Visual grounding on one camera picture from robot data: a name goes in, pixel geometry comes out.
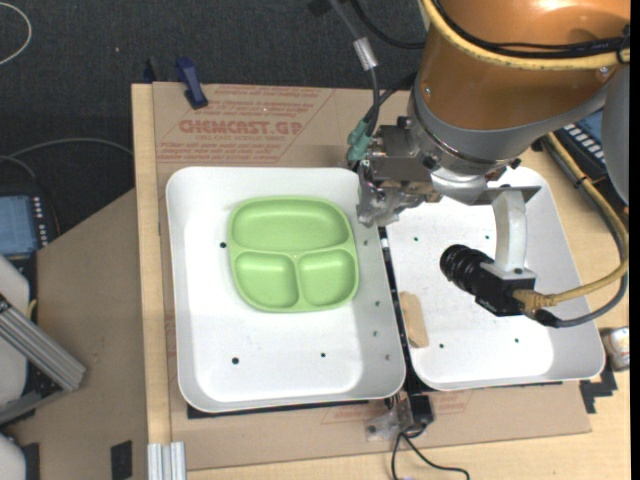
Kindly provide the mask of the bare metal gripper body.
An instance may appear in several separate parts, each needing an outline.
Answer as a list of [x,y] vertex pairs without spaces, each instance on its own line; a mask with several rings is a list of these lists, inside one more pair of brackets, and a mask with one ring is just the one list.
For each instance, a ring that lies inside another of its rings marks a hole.
[[358,221],[384,227],[406,209],[446,196],[464,204],[481,200],[490,181],[502,176],[504,160],[462,153],[424,128],[416,117],[401,118],[375,132],[358,162]]

